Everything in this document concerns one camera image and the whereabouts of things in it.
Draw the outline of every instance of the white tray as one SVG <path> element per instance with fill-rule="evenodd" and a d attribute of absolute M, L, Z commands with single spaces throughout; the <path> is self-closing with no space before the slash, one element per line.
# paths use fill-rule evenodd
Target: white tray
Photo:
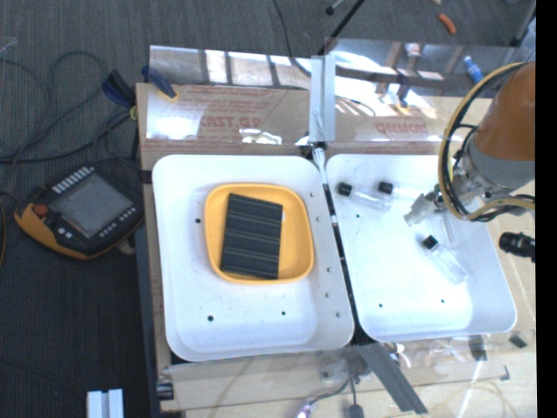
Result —
<path fill-rule="evenodd" d="M 436 156 L 335 155 L 326 163 L 339 229 L 361 326 L 375 340 L 405 341 L 505 332 L 516 309 L 487 225 L 433 216 L 412 227 L 403 215 L 414 199 L 437 182 Z M 382 213 L 338 195 L 338 182 L 376 188 L 380 181 L 399 185 L 389 212 Z M 468 270 L 451 285 L 419 248 L 432 233 L 451 246 Z"/>
<path fill-rule="evenodd" d="M 152 178 L 166 338 L 177 356 L 209 361 L 337 349 L 350 341 L 352 312 L 314 164 L 300 157 L 171 155 L 156 163 Z M 252 286 L 213 272 L 205 197 L 228 183 L 283 185 L 304 200 L 315 253 L 305 278 Z"/>

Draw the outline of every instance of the black cap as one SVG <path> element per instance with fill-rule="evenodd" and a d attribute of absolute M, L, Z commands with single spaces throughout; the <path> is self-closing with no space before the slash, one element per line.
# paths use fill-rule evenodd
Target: black cap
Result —
<path fill-rule="evenodd" d="M 422 241 L 421 244 L 427 249 L 434 249 L 439 244 L 439 242 L 435 239 L 435 237 L 430 235 L 429 237 L 427 237 L 427 239 Z"/>
<path fill-rule="evenodd" d="M 340 195 L 344 195 L 345 197 L 350 197 L 352 193 L 353 187 L 347 183 L 339 183 L 337 186 L 337 192 Z"/>
<path fill-rule="evenodd" d="M 391 195 L 391 193 L 393 193 L 393 185 L 391 183 L 386 183 L 385 181 L 381 181 L 379 183 L 379 191 Z"/>

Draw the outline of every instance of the red button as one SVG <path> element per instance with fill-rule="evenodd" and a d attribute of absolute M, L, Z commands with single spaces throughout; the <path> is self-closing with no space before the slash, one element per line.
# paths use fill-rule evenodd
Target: red button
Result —
<path fill-rule="evenodd" d="M 33 207 L 33 212 L 34 212 L 34 213 L 38 216 L 38 218 L 40 218 L 40 219 L 43 218 L 43 217 L 45 217 L 46 214 L 48 213 L 48 211 L 49 211 L 49 207 L 48 207 L 47 205 L 40 204 L 40 205 L 35 205 L 35 206 Z"/>

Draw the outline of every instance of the device screen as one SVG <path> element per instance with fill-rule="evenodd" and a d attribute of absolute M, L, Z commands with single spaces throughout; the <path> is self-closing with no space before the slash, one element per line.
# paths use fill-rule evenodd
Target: device screen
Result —
<path fill-rule="evenodd" d="M 132 206 L 122 193 L 98 175 L 91 175 L 75 189 L 50 204 L 88 239 Z"/>

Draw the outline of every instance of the yellow container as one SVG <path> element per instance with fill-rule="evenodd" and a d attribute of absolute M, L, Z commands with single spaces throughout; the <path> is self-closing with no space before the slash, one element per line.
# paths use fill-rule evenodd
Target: yellow container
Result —
<path fill-rule="evenodd" d="M 264 280 L 220 270 L 228 196 L 231 193 L 283 206 L 277 279 Z M 303 279 L 313 267 L 312 229 L 304 201 L 297 193 L 280 185 L 242 183 L 220 185 L 213 189 L 205 201 L 205 238 L 212 269 L 218 276 L 230 282 L 249 285 L 293 282 Z"/>

